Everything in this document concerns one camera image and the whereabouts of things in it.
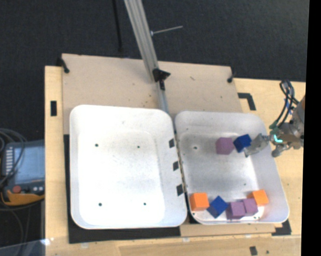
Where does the blue cube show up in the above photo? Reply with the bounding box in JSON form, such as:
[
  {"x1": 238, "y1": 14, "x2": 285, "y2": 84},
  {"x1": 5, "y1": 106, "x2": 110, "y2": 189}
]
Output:
[
  {"x1": 206, "y1": 195, "x2": 230, "y2": 220},
  {"x1": 233, "y1": 133, "x2": 253, "y2": 154}
]

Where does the purple cube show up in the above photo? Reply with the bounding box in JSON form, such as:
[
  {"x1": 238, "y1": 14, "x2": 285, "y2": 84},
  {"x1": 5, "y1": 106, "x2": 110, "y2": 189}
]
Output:
[
  {"x1": 242, "y1": 197, "x2": 260, "y2": 217},
  {"x1": 225, "y1": 200, "x2": 247, "y2": 221},
  {"x1": 215, "y1": 137, "x2": 236, "y2": 156}
]

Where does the brown cardboard board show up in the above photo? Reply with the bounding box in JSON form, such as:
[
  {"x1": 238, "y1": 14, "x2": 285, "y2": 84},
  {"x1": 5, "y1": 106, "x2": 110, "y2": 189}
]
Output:
[{"x1": 54, "y1": 52, "x2": 282, "y2": 241}]

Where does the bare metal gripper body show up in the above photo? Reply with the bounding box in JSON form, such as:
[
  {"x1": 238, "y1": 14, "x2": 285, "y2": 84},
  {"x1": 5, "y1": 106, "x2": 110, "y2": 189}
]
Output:
[{"x1": 278, "y1": 119, "x2": 305, "y2": 151}]

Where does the orange cube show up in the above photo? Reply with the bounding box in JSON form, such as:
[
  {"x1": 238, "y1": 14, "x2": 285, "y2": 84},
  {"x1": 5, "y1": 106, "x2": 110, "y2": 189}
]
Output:
[
  {"x1": 189, "y1": 191, "x2": 211, "y2": 212},
  {"x1": 246, "y1": 188, "x2": 270, "y2": 207}
]

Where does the white plastic tray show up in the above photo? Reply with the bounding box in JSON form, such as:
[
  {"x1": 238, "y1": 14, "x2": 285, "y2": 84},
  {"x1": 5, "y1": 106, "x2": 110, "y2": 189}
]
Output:
[
  {"x1": 65, "y1": 103, "x2": 192, "y2": 233},
  {"x1": 170, "y1": 110, "x2": 294, "y2": 229}
]

